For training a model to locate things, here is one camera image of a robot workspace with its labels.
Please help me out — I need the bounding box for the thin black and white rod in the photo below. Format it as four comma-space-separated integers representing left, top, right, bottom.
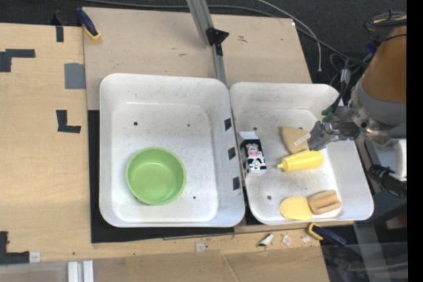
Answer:
213, 42, 248, 207

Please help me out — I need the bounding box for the tan wedge with white label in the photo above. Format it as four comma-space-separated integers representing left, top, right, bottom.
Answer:
280, 125, 313, 155

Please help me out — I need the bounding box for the tan hot dog bun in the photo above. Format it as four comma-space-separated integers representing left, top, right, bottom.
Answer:
307, 189, 343, 216

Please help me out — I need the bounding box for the white plastic tray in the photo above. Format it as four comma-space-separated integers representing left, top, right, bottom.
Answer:
228, 81, 375, 227
98, 72, 247, 229

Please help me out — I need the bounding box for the yellow mustard bottle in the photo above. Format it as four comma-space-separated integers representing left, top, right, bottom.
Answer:
276, 150, 325, 173

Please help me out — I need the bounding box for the yellow oval slice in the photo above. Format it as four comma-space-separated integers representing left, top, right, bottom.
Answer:
278, 195, 313, 221

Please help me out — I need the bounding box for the white cow print milk carton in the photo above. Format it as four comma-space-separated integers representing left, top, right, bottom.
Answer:
238, 131, 268, 176

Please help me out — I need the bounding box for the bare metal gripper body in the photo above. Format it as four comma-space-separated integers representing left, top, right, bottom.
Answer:
325, 98, 407, 147

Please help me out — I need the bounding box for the green bowl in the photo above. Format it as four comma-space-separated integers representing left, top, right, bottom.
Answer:
125, 146, 188, 206

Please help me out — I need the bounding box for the black cylinder on white bracket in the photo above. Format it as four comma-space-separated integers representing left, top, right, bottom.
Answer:
367, 137, 407, 199

